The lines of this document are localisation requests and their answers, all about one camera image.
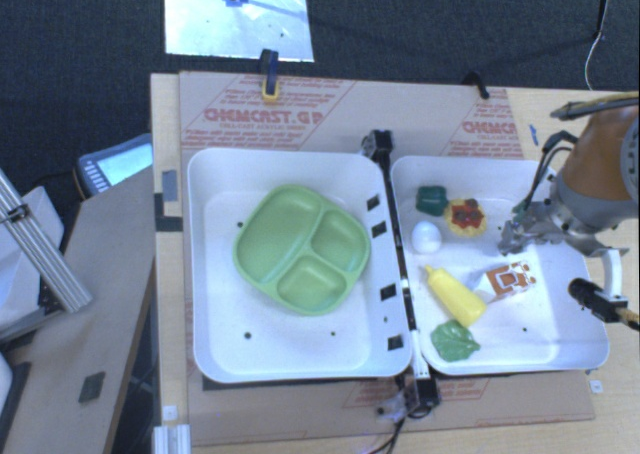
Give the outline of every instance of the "yellow and black clamp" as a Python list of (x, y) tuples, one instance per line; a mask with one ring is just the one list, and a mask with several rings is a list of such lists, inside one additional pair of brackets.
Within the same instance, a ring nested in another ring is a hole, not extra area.
[(278, 100), (280, 83), (278, 83), (278, 52), (264, 49), (260, 55), (260, 73), (262, 81), (262, 99), (266, 102)]

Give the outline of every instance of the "white egg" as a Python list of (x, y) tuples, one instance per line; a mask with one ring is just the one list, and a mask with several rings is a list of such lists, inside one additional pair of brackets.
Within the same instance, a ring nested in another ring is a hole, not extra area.
[(418, 253), (435, 253), (442, 245), (442, 235), (433, 223), (420, 221), (411, 232), (411, 244)]

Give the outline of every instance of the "green plate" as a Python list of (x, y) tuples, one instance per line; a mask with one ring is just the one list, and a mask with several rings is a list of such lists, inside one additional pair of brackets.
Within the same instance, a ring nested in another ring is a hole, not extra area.
[(245, 222), (233, 261), (245, 280), (279, 303), (320, 315), (346, 298), (370, 251), (353, 216), (311, 189), (284, 185)]

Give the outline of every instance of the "device screen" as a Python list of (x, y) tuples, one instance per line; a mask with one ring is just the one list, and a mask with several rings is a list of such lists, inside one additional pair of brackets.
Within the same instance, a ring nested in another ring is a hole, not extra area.
[(151, 144), (144, 144), (97, 161), (109, 183), (114, 186), (153, 163)]

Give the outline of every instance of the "yellow bottle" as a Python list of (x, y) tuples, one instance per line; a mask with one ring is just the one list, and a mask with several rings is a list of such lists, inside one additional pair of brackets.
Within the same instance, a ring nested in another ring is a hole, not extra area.
[(487, 309), (480, 297), (471, 292), (445, 269), (425, 266), (429, 287), (433, 289), (442, 304), (465, 328), (471, 326)]

